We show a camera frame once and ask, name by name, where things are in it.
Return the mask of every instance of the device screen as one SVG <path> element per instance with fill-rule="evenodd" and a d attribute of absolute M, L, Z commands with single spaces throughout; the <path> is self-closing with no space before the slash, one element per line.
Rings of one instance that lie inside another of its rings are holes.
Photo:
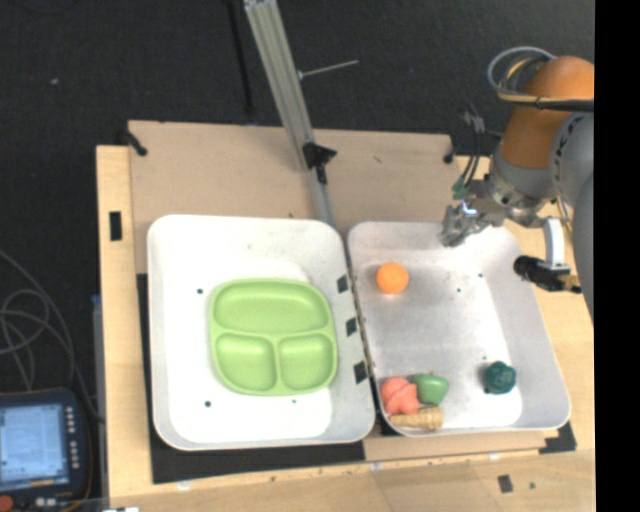
<path fill-rule="evenodd" d="M 69 483 L 61 404 L 0 407 L 0 491 Z"/>

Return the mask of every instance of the orange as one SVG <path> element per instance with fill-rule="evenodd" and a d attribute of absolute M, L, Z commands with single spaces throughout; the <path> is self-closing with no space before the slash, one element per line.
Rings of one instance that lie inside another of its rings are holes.
<path fill-rule="evenodd" d="M 384 263 L 376 272 L 376 283 L 385 293 L 400 293 L 409 284 L 409 273 L 400 263 Z"/>

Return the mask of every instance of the white tray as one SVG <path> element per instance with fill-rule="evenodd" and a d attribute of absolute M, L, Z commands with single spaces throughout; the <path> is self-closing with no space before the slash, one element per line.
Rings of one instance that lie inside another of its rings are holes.
<path fill-rule="evenodd" d="M 378 390 L 391 376 L 434 372 L 450 389 L 438 435 L 551 429 L 563 425 L 569 397 L 532 285 L 513 270 L 520 249 L 504 228 L 486 229 L 456 248 L 438 240 L 439 223 L 366 222 L 348 237 L 354 285 Z M 380 292 L 378 266 L 397 261 L 407 289 Z M 487 394 L 482 372 L 501 360 L 516 387 Z M 393 427 L 408 436 L 434 435 Z"/>
<path fill-rule="evenodd" d="M 158 434 L 181 450 L 354 442 L 375 410 L 344 245 L 314 220 L 171 215 L 148 233 L 153 418 Z M 216 287 L 250 277 L 289 278 L 316 286 L 333 313 L 338 369 L 327 388 L 292 396 L 232 391 L 216 375 L 207 306 Z M 347 288 L 338 281 L 347 279 Z"/>

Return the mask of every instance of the toy corn cob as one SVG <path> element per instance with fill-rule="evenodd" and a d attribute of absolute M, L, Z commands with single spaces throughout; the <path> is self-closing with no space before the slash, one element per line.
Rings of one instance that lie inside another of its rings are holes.
<path fill-rule="evenodd" d="M 396 427 L 437 430 L 442 426 L 442 411 L 438 406 L 423 407 L 414 414 L 392 414 L 389 421 Z"/>

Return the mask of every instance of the green pepper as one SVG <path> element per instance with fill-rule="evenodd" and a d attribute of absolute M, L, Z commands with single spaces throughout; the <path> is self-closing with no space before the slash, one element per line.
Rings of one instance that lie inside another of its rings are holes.
<path fill-rule="evenodd" d="M 501 395 L 516 385 L 516 371 L 502 361 L 496 361 L 485 370 L 483 380 L 487 393 Z"/>

